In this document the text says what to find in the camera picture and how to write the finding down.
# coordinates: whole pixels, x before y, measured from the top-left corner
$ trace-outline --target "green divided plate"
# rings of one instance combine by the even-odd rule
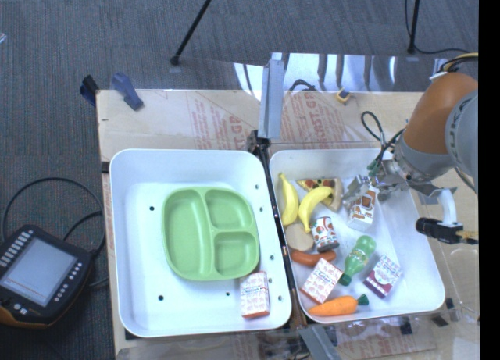
[[[259,234],[252,207],[236,191],[189,187],[163,203],[166,260],[187,280],[229,280],[252,272],[259,262]]]

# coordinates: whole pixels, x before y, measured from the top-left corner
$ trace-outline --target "orange carrot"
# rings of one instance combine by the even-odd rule
[[[357,300],[350,295],[325,301],[322,305],[313,306],[309,309],[310,315],[344,315],[352,314],[358,305],[368,305],[368,298],[362,294]]]

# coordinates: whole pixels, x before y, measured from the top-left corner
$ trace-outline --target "gray carpet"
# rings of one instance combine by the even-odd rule
[[[99,197],[95,108],[80,95],[92,75],[100,88],[122,71],[136,88],[219,88],[216,73],[170,73],[205,0],[0,0],[0,209],[25,184],[48,176],[85,184]],[[271,52],[408,55],[414,0],[213,0],[181,56],[264,65]],[[446,48],[476,52],[479,0],[421,0],[414,56]],[[461,52],[449,50],[440,57]],[[72,184],[24,191],[9,210],[7,234],[35,223],[62,236],[98,209]],[[92,249],[102,219],[71,240]],[[107,275],[105,251],[93,278]],[[2,359],[114,357],[108,287],[84,294],[51,329],[0,326]]]

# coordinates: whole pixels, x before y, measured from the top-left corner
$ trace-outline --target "tripod leg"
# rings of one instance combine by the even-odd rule
[[[415,32],[416,32],[416,21],[419,17],[419,6],[420,6],[420,0],[415,0],[415,7],[413,8],[412,33],[409,36],[408,53],[415,52]]]
[[[182,51],[184,50],[184,47],[188,44],[189,39],[191,38],[191,35],[195,32],[196,27],[198,26],[198,23],[203,17],[203,14],[205,14],[205,11],[210,5],[210,2],[212,0],[205,0],[205,3],[203,4],[202,8],[200,9],[198,15],[196,16],[195,21],[191,25],[191,28],[189,28],[189,31],[187,32],[186,36],[184,37],[184,40],[180,44],[180,47],[177,49],[177,52],[175,53],[174,56],[170,58],[170,62],[176,66],[179,64],[179,57],[182,54]]]

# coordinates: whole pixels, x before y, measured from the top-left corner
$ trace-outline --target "wooden table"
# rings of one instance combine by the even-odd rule
[[[116,259],[113,243],[113,209],[109,186],[109,162],[126,148],[189,148],[245,150],[246,139],[259,125],[260,102],[247,91],[137,90],[145,106],[132,110],[118,91],[96,93],[98,137],[102,158],[102,187],[109,261],[114,344],[117,358],[141,358],[146,354],[165,358],[259,358],[263,336],[255,333],[228,336],[176,337],[175,339],[127,339],[117,308]],[[419,92],[354,92],[346,104],[334,93],[307,92],[284,98],[281,140],[273,151],[286,148],[377,147],[364,130],[359,114],[370,110],[379,118],[386,137],[404,127],[419,100]],[[436,179],[440,187],[459,189],[454,194],[459,221],[466,230],[478,230],[476,195],[452,170]],[[422,202],[415,192],[421,216],[442,219],[441,206]],[[445,321],[438,326],[433,315],[414,317],[410,335],[384,336],[373,333],[366,339],[352,338],[337,346],[342,358],[391,359],[479,358],[479,248],[447,245],[430,240],[447,297],[451,297],[461,319],[443,307],[437,314]],[[373,324],[373,330],[379,326]],[[270,340],[286,340],[285,332],[270,334]]]

